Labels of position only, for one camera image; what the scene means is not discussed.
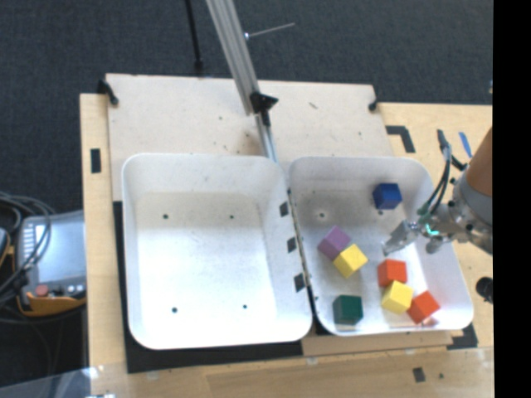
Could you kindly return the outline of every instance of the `cube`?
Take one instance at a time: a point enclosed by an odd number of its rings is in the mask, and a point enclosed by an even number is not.
[[[363,318],[362,299],[359,296],[339,295],[332,305],[337,324],[354,325]]]
[[[374,205],[377,209],[394,209],[402,201],[402,194],[394,182],[383,182],[373,190]]]
[[[333,261],[339,255],[339,252],[347,247],[349,242],[350,236],[339,227],[334,226],[319,242],[317,249],[323,252],[329,260]]]
[[[405,313],[412,304],[413,288],[407,284],[393,280],[383,292],[382,307],[389,311],[402,314]]]
[[[406,283],[407,267],[406,262],[389,258],[378,265],[378,286],[385,288],[393,280]]]
[[[440,307],[430,291],[426,290],[413,298],[412,305],[407,310],[407,313],[415,324],[419,324],[430,317]]]
[[[355,271],[358,271],[367,263],[368,259],[357,245],[350,245],[347,249],[339,252],[333,261],[339,273],[348,279]]]

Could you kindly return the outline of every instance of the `red cube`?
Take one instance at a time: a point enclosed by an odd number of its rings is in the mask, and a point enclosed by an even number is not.
[[[404,261],[387,259],[378,266],[378,285],[386,288],[393,280],[407,282],[407,267]]]
[[[430,291],[427,290],[412,299],[412,305],[407,310],[407,313],[415,324],[418,324],[430,317],[440,307]]]

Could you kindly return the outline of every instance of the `dark green cube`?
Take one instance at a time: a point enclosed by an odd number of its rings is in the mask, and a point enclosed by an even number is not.
[[[362,299],[359,296],[339,295],[333,306],[337,324],[354,325],[363,318]]]

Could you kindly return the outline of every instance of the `empty white tray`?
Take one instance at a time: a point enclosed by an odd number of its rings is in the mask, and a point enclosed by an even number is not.
[[[259,156],[144,153],[122,178],[129,328],[156,350],[302,338],[311,327],[285,175]]]
[[[395,182],[402,203],[393,210],[379,211],[373,190],[382,182]],[[407,284],[414,296],[429,289],[441,306],[423,325],[407,313],[382,308],[377,266],[384,261],[382,243],[403,220],[417,221],[417,209],[433,192],[428,171],[410,158],[301,158],[290,166],[290,188],[302,239],[302,251],[313,290],[317,317],[339,336],[457,330],[472,321],[473,304],[452,244],[434,255],[426,252],[428,239],[420,236],[388,258],[407,262]],[[317,246],[332,226],[343,229],[368,257],[345,279]],[[355,325],[334,323],[333,301],[340,294],[361,296],[363,318]]]

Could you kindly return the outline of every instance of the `yellow cube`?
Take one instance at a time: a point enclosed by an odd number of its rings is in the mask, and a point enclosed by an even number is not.
[[[412,299],[413,288],[393,280],[383,292],[382,307],[396,314],[402,314],[411,307]]]
[[[368,259],[365,254],[356,245],[350,245],[335,257],[334,265],[339,270],[339,273],[341,273],[345,279],[348,279],[367,261]]]

